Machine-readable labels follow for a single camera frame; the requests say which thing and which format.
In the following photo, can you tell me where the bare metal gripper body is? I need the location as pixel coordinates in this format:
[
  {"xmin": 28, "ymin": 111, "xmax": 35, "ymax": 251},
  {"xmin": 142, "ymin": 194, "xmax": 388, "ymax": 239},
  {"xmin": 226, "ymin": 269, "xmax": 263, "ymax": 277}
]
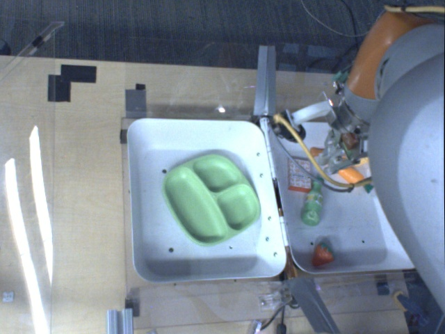
[{"xmin": 324, "ymin": 105, "xmax": 370, "ymax": 161}]

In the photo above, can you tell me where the orange carrot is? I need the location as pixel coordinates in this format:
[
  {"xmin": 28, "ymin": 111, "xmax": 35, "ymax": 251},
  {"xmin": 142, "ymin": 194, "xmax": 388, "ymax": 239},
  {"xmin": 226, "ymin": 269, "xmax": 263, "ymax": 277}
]
[{"xmin": 337, "ymin": 166, "xmax": 365, "ymax": 185}]

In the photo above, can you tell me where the orange and white carton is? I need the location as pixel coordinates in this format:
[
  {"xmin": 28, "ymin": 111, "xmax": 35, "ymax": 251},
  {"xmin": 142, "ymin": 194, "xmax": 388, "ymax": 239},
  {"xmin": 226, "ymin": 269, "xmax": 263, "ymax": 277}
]
[{"xmin": 286, "ymin": 157, "xmax": 313, "ymax": 193}]

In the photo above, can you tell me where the green plastic bottle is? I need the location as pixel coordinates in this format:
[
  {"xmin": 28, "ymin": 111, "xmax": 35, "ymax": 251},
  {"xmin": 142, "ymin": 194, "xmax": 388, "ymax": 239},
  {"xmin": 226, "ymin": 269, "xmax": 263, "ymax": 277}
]
[{"xmin": 300, "ymin": 177, "xmax": 325, "ymax": 227}]

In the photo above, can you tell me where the thin black and white rod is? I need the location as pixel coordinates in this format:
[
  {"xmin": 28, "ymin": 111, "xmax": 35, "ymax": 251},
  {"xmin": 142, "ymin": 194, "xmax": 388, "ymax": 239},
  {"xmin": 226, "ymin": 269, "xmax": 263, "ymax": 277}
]
[{"xmin": 259, "ymin": 116, "xmax": 290, "ymax": 247}]

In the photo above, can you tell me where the white plastic tray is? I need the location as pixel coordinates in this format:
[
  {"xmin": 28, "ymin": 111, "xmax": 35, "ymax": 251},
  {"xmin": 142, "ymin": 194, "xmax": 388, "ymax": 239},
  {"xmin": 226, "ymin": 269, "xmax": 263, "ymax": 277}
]
[
  {"xmin": 126, "ymin": 118, "xmax": 288, "ymax": 284},
  {"xmin": 266, "ymin": 120, "xmax": 416, "ymax": 276}
]

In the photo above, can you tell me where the red strawberry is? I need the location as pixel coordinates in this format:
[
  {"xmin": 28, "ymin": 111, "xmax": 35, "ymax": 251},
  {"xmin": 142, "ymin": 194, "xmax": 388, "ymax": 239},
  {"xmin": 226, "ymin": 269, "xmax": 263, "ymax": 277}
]
[{"xmin": 311, "ymin": 241, "xmax": 335, "ymax": 268}]

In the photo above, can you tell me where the green divided plate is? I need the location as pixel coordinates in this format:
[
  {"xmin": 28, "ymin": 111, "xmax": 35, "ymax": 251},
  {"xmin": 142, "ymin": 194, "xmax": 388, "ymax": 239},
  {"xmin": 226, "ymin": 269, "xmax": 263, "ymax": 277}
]
[{"xmin": 162, "ymin": 153, "xmax": 262, "ymax": 247}]

